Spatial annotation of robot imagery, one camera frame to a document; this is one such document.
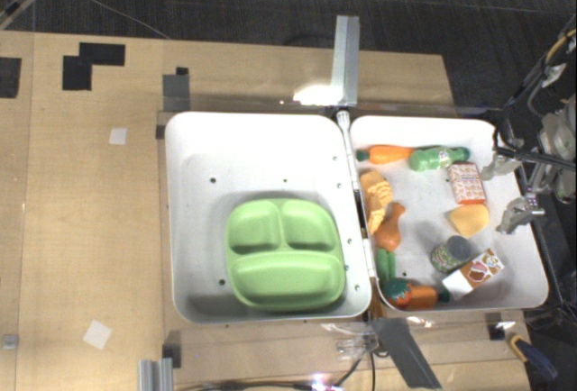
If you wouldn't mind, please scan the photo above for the white and brown carton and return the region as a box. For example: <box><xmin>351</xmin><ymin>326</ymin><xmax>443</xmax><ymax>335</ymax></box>
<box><xmin>441</xmin><ymin>248</ymin><xmax>505</xmax><ymax>301</ymax></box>

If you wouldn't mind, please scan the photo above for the yellow bread slice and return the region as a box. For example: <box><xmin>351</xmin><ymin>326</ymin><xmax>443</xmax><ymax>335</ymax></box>
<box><xmin>446</xmin><ymin>203</ymin><xmax>490</xmax><ymax>239</ymax></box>

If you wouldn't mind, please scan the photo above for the orange and white carton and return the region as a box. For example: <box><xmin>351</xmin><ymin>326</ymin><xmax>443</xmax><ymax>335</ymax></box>
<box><xmin>446</xmin><ymin>162</ymin><xmax>488</xmax><ymax>205</ymax></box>

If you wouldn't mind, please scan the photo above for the green divided plate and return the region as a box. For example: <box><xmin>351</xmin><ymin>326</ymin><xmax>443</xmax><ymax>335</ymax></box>
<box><xmin>224</xmin><ymin>198</ymin><xmax>347</xmax><ymax>313</ymax></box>

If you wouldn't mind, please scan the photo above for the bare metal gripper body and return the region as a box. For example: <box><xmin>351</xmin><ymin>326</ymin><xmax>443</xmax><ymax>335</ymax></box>
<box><xmin>534</xmin><ymin>94</ymin><xmax>577</xmax><ymax>205</ymax></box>

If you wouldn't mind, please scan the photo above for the green and grey can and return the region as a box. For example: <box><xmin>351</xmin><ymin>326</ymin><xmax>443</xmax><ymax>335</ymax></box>
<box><xmin>430</xmin><ymin>235</ymin><xmax>472</xmax><ymax>274</ymax></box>

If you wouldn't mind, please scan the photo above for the orange chicken drumstick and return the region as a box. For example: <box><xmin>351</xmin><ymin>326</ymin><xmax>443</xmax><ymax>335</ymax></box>
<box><xmin>373</xmin><ymin>202</ymin><xmax>407</xmax><ymax>253</ymax></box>

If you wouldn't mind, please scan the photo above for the pale wood board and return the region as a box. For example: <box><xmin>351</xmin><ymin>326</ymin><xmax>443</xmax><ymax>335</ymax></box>
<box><xmin>160</xmin><ymin>39</ymin><xmax>536</xmax><ymax>391</ymax></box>

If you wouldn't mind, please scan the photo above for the green pepper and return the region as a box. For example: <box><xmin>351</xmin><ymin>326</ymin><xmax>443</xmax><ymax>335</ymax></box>
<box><xmin>376</xmin><ymin>248</ymin><xmax>398</xmax><ymax>283</ymax></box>

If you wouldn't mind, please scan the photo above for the green plastic bottle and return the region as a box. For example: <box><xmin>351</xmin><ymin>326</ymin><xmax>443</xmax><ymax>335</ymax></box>
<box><xmin>408</xmin><ymin>146</ymin><xmax>471</xmax><ymax>173</ymax></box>

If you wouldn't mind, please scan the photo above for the white plastic tray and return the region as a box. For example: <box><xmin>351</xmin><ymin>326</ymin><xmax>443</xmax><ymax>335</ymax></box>
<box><xmin>349</xmin><ymin>114</ymin><xmax>550</xmax><ymax>313</ymax></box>
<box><xmin>164</xmin><ymin>111</ymin><xmax>373</xmax><ymax>326</ymax></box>

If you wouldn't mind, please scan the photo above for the orange carrot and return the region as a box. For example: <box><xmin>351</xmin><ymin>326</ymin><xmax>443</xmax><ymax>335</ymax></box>
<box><xmin>355</xmin><ymin>144</ymin><xmax>415</xmax><ymax>166</ymax></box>
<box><xmin>408</xmin><ymin>284</ymin><xmax>452</xmax><ymax>310</ymax></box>

